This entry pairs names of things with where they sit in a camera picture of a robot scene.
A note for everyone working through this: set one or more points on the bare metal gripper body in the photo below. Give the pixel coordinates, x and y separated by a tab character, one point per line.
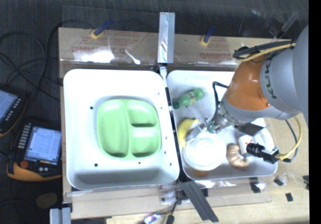
224	118

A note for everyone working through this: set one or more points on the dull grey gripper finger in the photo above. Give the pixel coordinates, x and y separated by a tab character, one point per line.
198	131

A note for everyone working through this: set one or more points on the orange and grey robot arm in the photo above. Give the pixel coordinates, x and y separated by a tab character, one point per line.
281	80

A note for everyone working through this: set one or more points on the yellow banana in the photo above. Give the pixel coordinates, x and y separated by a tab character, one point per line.
184	127

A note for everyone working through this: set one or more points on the white round bowl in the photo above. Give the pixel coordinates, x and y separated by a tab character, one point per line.
204	151

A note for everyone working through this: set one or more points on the small white cup red print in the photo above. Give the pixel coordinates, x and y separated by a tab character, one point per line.
244	143

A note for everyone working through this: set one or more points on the green plastic bottle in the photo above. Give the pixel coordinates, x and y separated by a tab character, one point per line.
190	98

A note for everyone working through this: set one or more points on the white plastic tray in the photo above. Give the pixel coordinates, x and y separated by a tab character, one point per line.
200	85
80	122

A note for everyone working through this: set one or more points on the brown croissant bread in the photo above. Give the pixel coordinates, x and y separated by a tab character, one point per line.
235	159

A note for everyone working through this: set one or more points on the green divided plate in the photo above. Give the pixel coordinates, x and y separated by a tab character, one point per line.
113	127

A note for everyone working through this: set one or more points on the brown cardboard board red print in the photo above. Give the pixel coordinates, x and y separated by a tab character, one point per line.
140	47

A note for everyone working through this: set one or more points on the black cylinder on white bracket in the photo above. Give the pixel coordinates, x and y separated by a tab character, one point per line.
260	150

